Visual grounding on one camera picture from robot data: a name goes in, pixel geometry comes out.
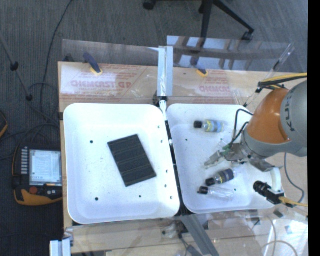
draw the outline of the black rectangle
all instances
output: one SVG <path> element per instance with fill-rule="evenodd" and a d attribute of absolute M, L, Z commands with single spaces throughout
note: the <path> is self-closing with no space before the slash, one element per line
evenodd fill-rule
<path fill-rule="evenodd" d="M 108 142 L 126 187 L 157 176 L 137 134 Z"/>

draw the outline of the bottle cap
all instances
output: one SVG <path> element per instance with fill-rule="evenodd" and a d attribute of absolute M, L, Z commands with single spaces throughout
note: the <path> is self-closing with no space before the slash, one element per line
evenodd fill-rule
<path fill-rule="evenodd" d="M 209 186 L 216 184 L 216 182 L 215 182 L 214 178 L 208 178 L 205 180 L 205 184 L 209 187 Z"/>
<path fill-rule="evenodd" d="M 200 188 L 199 188 L 199 194 L 204 194 L 204 195 L 206 195 L 206 194 L 208 194 L 208 187 L 206 187 L 206 186 L 201 186 Z"/>
<path fill-rule="evenodd" d="M 201 121 L 195 121 L 193 124 L 194 128 L 202 128 L 202 122 Z"/>

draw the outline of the yellow cable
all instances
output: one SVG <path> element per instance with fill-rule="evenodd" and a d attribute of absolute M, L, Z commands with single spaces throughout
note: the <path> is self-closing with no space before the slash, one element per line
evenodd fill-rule
<path fill-rule="evenodd" d="M 286 198 L 284 196 L 279 197 L 279 200 L 284 204 L 291 204 L 291 205 L 296 205 L 296 206 L 308 207 L 308 205 L 305 203 L 295 202 L 295 201 L 292 201 L 289 198 Z"/>
<path fill-rule="evenodd" d="M 261 83 L 280 80 L 280 79 L 299 78 L 299 77 L 307 77 L 307 76 L 308 76 L 308 73 L 286 74 L 286 75 L 281 75 L 281 76 L 272 77 L 266 80 L 262 80 Z"/>

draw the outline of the black connector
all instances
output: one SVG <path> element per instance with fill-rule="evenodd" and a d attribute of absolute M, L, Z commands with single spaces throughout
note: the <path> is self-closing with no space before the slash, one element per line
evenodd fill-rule
<path fill-rule="evenodd" d="M 262 181 L 256 181 L 253 185 L 253 189 L 274 205 L 282 204 L 279 198 L 285 196 L 283 191 L 274 191 L 268 183 L 263 183 Z"/>

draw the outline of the white surface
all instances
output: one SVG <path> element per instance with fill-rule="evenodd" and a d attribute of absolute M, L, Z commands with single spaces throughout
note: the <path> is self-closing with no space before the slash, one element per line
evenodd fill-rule
<path fill-rule="evenodd" d="M 168 218 L 178 212 L 168 135 L 157 107 L 76 103 L 63 119 L 68 211 L 75 222 Z M 107 143 L 135 134 L 157 176 L 126 187 Z"/>
<path fill-rule="evenodd" d="M 193 213 L 267 209 L 274 206 L 253 189 L 256 181 L 272 184 L 270 173 L 262 173 L 248 163 L 233 167 L 231 162 L 226 160 L 205 169 L 204 163 L 220 149 L 221 140 L 226 144 L 231 141 L 236 111 L 240 108 L 245 109 L 239 105 L 173 104 L 167 110 L 182 198 L 185 206 Z M 194 128 L 194 121 L 205 119 L 223 121 L 223 132 L 205 132 L 203 129 Z M 240 129 L 250 119 L 250 115 L 241 111 L 238 114 L 237 128 Z M 206 185 L 206 179 L 227 168 L 236 171 L 236 177 L 214 186 L 233 190 L 232 201 L 225 202 L 197 193 L 200 186 Z"/>

